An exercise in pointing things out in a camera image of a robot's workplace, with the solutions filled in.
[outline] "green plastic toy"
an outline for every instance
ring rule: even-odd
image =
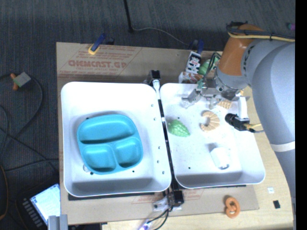
[[[179,120],[174,120],[171,123],[168,123],[167,127],[168,131],[175,136],[188,137],[190,135],[187,127],[185,127]]]

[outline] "dark gray carpet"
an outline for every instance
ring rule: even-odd
[[[0,75],[23,71],[43,91],[42,105],[19,133],[39,104],[40,91],[32,82],[12,91],[9,77],[0,78],[0,105],[8,114],[9,134],[0,164],[8,170],[28,163],[58,158],[56,42],[93,43],[102,32],[116,45],[187,49],[202,39],[205,49],[223,50],[231,21],[248,21],[264,30],[295,35],[295,0],[127,0],[131,24],[157,30],[130,33],[123,0],[0,0]],[[0,127],[6,119],[0,110]],[[4,133],[0,131],[0,142]],[[42,182],[54,170],[48,163],[7,171],[10,201]],[[14,205],[0,221],[0,230],[22,229]]]

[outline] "orange ring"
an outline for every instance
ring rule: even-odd
[[[229,218],[235,218],[240,213],[240,204],[234,197],[229,197],[225,201],[225,213]]]

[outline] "donut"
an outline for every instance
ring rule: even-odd
[[[209,119],[209,123],[208,124],[201,124],[201,130],[204,132],[209,132],[212,130],[215,130],[218,126],[220,126],[220,119],[219,117],[210,111],[205,111],[202,113],[203,117],[207,117]]]

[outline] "yellow cable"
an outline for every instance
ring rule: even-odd
[[[286,42],[295,42],[295,39],[290,38],[284,38],[284,37],[278,37],[278,36],[261,36],[261,35],[236,35],[233,33],[228,32],[228,34],[231,37],[234,38],[245,38],[245,39],[274,39],[274,40],[280,40],[280,41],[286,41]]]

